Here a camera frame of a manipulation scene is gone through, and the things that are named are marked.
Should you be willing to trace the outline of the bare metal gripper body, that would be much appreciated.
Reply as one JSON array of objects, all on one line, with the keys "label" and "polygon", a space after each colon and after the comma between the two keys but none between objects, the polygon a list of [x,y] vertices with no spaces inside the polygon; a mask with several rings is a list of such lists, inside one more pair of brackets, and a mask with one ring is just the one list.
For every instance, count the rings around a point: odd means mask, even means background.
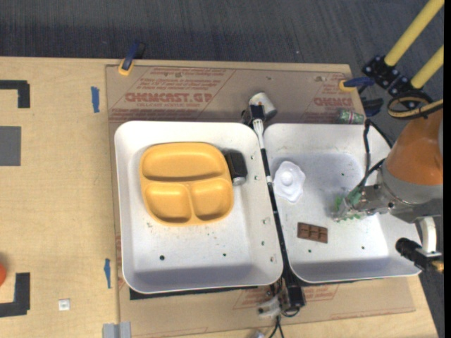
[{"label": "bare metal gripper body", "polygon": [[347,216],[366,218],[376,213],[388,213],[390,198],[380,184],[356,187],[347,195]]}]

